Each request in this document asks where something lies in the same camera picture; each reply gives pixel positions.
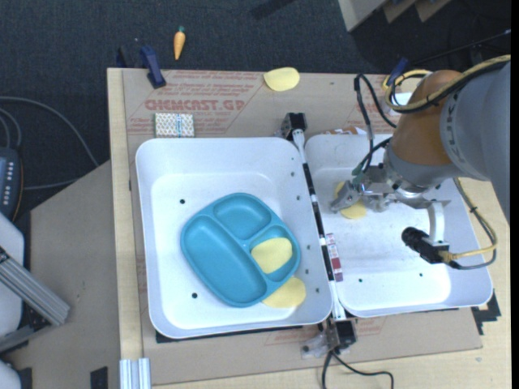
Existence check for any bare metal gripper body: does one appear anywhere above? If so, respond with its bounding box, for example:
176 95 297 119
356 165 433 209

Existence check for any yellow potato chip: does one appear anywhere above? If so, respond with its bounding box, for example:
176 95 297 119
333 180 368 221
250 237 294 276
263 66 302 93
260 276 307 310

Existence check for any thin black and white rod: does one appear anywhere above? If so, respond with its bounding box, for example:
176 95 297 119
292 129 346 320

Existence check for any white plastic tray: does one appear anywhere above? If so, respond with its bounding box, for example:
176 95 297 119
134 136 335 340
303 132 495 319

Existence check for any brown and white carton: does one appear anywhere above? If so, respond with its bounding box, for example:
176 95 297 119
323 126 368 136

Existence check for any brown cardboard board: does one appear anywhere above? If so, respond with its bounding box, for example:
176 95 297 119
121 68 484 387

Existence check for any blue divided plate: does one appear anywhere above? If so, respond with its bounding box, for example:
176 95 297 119
179 192 302 309

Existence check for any orange patterned white packet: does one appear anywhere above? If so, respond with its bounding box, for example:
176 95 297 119
153 112 196 139

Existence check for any orange carrot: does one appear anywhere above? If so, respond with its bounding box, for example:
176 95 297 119
173 25 187 62

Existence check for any black cylinder on white bracket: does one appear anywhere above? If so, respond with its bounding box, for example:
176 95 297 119
401 200 452 265

